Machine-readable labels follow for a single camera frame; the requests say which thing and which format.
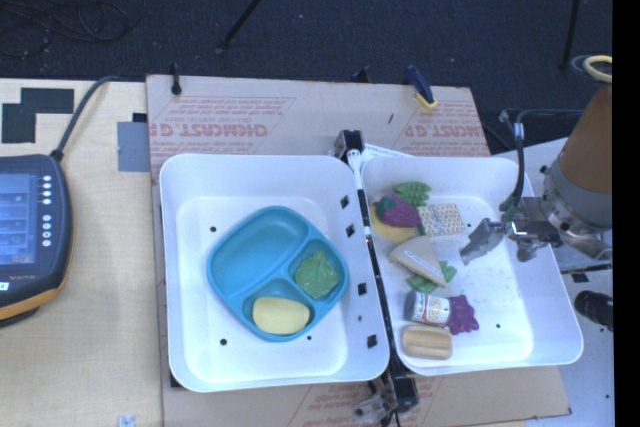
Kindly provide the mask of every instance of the screen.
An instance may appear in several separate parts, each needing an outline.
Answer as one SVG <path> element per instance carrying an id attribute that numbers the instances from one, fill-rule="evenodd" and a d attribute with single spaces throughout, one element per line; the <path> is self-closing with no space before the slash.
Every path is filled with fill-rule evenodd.
<path id="1" fill-rule="evenodd" d="M 35 263 L 37 176 L 0 173 L 0 266 Z"/>

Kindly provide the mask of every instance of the toy bread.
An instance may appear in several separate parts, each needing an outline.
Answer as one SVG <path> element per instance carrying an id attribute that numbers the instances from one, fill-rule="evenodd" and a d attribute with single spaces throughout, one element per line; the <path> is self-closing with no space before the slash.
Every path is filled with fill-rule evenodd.
<path id="1" fill-rule="evenodd" d="M 412 237 L 389 252 L 389 260 L 399 263 L 414 274 L 446 288 L 447 281 L 428 235 Z"/>
<path id="2" fill-rule="evenodd" d="M 253 321 L 274 335 L 297 333 L 309 322 L 311 312 L 301 302 L 285 297 L 258 297 L 253 303 Z"/>
<path id="3" fill-rule="evenodd" d="M 448 359 L 453 352 L 451 333 L 442 327 L 410 325 L 402 331 L 402 348 L 416 358 Z"/>

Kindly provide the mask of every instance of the cardboard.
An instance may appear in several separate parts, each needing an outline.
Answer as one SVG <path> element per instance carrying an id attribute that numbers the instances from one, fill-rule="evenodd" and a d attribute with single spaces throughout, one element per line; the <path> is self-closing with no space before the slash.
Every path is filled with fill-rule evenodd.
<path id="1" fill-rule="evenodd" d="M 488 156 L 471 91 L 433 87 L 425 110 L 411 86 L 219 77 L 147 77 L 156 278 L 164 421 L 170 426 L 355 426 L 353 406 L 367 383 L 287 386 L 199 394 L 171 384 L 157 177 L 167 158 L 186 152 L 328 154 L 342 130 L 411 155 Z M 416 377 L 420 403 L 403 427 L 445 427 L 565 415 L 556 367 Z"/>

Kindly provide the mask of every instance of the purple toy grapes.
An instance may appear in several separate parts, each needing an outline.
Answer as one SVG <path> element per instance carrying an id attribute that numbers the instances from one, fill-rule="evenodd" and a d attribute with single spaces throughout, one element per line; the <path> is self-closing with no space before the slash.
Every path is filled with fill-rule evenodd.
<path id="1" fill-rule="evenodd" d="M 374 205 L 378 219 L 390 226 L 413 228 L 421 223 L 416 208 L 395 194 L 387 194 Z"/>
<path id="2" fill-rule="evenodd" d="M 452 335 L 458 333 L 470 333 L 480 328 L 478 321 L 474 317 L 475 310 L 469 304 L 467 296 L 462 294 L 449 298 L 449 331 Z"/>

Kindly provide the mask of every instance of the green toy food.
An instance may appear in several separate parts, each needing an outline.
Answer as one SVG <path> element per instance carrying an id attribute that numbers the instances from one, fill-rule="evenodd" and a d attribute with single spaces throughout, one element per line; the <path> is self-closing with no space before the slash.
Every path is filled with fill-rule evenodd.
<path id="1" fill-rule="evenodd" d="M 427 204 L 429 199 L 427 192 L 430 190 L 431 187 L 423 182 L 403 182 L 393 188 L 396 196 L 414 207 L 422 207 Z"/>
<path id="2" fill-rule="evenodd" d="M 448 283 L 453 279 L 458 270 L 453 265 L 447 264 L 446 260 L 440 260 L 439 263 L 440 268 L 442 269 L 442 274 L 444 275 L 444 279 Z M 414 290 L 424 292 L 425 294 L 429 294 L 436 288 L 438 288 L 437 283 L 434 283 L 433 281 L 418 274 L 414 274 L 409 279 L 407 279 L 407 283 L 409 283 L 409 286 Z"/>
<path id="3" fill-rule="evenodd" d="M 340 276 L 321 249 L 302 261 L 294 279 L 314 299 L 327 295 L 340 282 Z"/>

